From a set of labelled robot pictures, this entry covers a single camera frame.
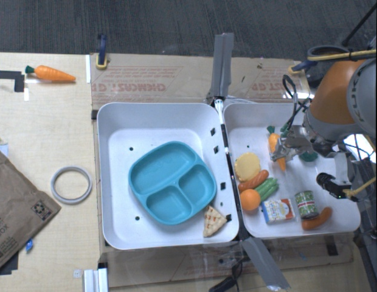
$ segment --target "orange fruit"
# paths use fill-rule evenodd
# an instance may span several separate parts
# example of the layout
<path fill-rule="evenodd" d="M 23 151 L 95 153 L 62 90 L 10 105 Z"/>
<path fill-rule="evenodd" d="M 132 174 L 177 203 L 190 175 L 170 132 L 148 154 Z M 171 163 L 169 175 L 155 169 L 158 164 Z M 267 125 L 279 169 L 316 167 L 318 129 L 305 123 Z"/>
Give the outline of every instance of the orange fruit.
<path fill-rule="evenodd" d="M 260 205 L 260 195 L 254 189 L 247 189 L 240 193 L 241 207 L 245 211 L 252 211 Z"/>

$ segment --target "green can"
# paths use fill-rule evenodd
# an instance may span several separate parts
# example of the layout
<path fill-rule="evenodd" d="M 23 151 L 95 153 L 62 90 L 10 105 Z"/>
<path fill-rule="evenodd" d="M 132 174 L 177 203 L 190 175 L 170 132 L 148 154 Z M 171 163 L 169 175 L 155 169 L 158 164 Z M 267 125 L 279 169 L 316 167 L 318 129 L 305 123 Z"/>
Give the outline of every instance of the green can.
<path fill-rule="evenodd" d="M 311 190 L 299 192 L 295 195 L 295 198 L 301 219 L 310 220 L 319 215 L 316 202 L 314 200 L 314 195 Z"/>

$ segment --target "brown paper bag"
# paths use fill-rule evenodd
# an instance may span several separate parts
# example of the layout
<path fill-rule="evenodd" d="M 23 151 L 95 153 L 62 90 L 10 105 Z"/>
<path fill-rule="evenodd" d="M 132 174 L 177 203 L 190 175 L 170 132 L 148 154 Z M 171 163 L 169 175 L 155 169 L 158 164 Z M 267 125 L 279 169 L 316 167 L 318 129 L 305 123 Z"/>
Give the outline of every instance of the brown paper bag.
<path fill-rule="evenodd" d="M 0 152 L 0 267 L 60 209 Z"/>

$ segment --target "duct tape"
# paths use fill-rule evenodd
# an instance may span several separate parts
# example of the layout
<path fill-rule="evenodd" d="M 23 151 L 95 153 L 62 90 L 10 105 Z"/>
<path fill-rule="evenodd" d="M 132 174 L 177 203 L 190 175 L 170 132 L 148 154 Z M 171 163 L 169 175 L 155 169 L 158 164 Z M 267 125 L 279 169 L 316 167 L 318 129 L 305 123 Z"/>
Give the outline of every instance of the duct tape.
<path fill-rule="evenodd" d="M 58 179 L 58 177 L 60 175 L 62 175 L 64 172 L 70 172 L 70 171 L 79 172 L 82 175 L 84 175 L 85 178 L 88 180 L 88 187 L 87 187 L 86 192 L 82 196 L 80 196 L 78 198 L 74 198 L 74 199 L 64 198 L 63 196 L 59 195 L 59 193 L 56 191 L 56 188 L 55 188 L 55 183 L 56 183 L 56 180 Z M 66 203 L 66 204 L 78 204 L 78 203 L 82 202 L 84 199 L 86 199 L 88 197 L 88 195 L 91 193 L 91 189 L 92 189 L 91 175 L 84 168 L 78 167 L 76 165 L 70 165 L 68 167 L 63 167 L 63 168 L 59 169 L 53 175 L 53 177 L 50 181 L 50 189 L 51 189 L 54 197 L 58 201 L 60 201 L 62 203 Z"/>

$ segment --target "white tray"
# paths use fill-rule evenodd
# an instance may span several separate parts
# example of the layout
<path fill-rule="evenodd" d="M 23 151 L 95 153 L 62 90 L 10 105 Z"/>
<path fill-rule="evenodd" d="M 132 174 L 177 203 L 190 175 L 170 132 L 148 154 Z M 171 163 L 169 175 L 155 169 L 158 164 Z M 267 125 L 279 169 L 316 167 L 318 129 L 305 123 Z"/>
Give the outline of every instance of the white tray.
<path fill-rule="evenodd" d="M 296 213 L 296 219 L 277 224 L 266 224 L 261 207 L 252 213 L 243 211 L 244 225 L 248 232 L 259 238 L 293 237 L 312 234 L 335 234 L 352 232 L 360 225 L 358 205 L 350 200 L 338 200 L 323 190 L 316 182 L 320 172 L 336 175 L 334 159 L 319 156 L 314 162 L 303 162 L 298 156 L 287 162 L 286 172 L 279 169 L 277 163 L 269 157 L 267 126 L 273 125 L 276 132 L 290 118 L 291 104 L 234 103 L 225 107 L 224 120 L 229 140 L 232 162 L 247 151 L 254 152 L 260 159 L 262 169 L 269 171 L 269 176 L 278 179 L 279 189 L 271 199 L 290 198 Z M 294 120 L 301 124 L 303 114 Z M 303 190 L 312 190 L 317 208 L 333 208 L 330 221 L 320 228 L 304 231 L 301 227 L 294 195 Z"/>
<path fill-rule="evenodd" d="M 215 109 L 204 103 L 109 103 L 99 110 L 97 125 L 103 235 L 112 247 L 225 243 L 236 237 L 237 210 Z M 216 179 L 217 193 L 212 204 L 224 216 L 231 215 L 232 220 L 211 237 L 202 236 L 203 210 L 181 224 L 164 225 L 150 216 L 128 185 L 132 164 L 170 141 L 192 147 Z"/>

